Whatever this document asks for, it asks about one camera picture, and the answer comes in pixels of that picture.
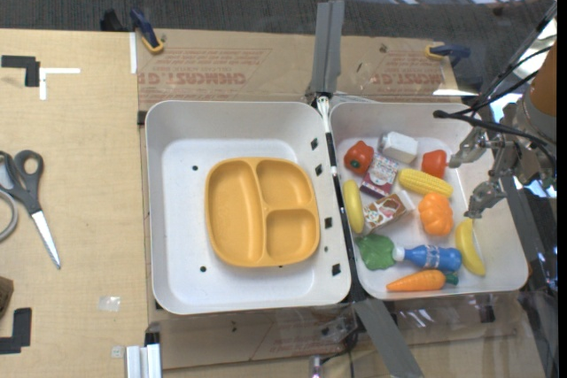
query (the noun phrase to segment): scissor blade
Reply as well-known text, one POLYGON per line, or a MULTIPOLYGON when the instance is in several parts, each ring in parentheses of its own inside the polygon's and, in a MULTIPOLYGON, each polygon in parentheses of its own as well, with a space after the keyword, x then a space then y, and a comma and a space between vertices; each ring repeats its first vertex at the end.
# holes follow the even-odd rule
POLYGON ((50 228, 47 226, 47 220, 43 212, 35 212, 32 214, 32 218, 35 222, 35 226, 42 237, 45 249, 49 252, 51 260, 55 263, 57 269, 61 269, 61 262, 59 261, 59 255, 57 254, 57 249, 55 249, 55 243, 53 242, 53 237, 51 236, 50 228))

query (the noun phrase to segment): toy bottle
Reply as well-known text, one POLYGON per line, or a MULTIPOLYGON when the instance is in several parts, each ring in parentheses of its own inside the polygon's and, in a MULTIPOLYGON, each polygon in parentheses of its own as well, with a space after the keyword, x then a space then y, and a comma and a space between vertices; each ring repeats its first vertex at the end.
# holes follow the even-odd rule
POLYGON ((462 255, 458 249, 453 247, 442 248, 427 244, 413 249, 404 249, 396 246, 392 255, 396 261, 409 260, 421 268, 435 268, 439 271, 457 271, 462 263, 462 255))

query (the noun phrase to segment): orange pumpkin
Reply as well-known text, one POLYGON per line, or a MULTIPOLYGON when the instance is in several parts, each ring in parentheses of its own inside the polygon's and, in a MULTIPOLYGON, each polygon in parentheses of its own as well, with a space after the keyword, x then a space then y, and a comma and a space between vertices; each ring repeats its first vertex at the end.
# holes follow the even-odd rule
POLYGON ((417 206, 423 230, 429 235, 445 236, 453 228, 453 210, 447 197, 435 192, 427 194, 417 206))

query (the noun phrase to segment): corn cob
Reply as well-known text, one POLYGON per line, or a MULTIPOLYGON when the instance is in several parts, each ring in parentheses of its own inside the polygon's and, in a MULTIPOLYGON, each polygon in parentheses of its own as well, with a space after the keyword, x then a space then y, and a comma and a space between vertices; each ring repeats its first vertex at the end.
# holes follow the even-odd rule
POLYGON ((401 169, 398 172, 398 181, 405 189, 413 190, 424 196, 430 192, 437 192, 441 196, 449 198, 453 194, 453 186, 445 180, 426 174, 421 170, 401 169))

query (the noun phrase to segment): toy pepper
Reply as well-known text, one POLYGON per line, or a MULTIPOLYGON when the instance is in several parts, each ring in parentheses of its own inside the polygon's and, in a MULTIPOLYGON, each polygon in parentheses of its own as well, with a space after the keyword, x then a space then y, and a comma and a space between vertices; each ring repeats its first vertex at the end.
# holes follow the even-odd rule
POLYGON ((345 154, 345 166, 356 174, 364 175, 369 169, 374 157, 374 149, 358 141, 345 154))
POLYGON ((447 154, 443 150, 434 150, 423 154, 422 171, 426 174, 443 178, 445 167, 447 167, 447 154))

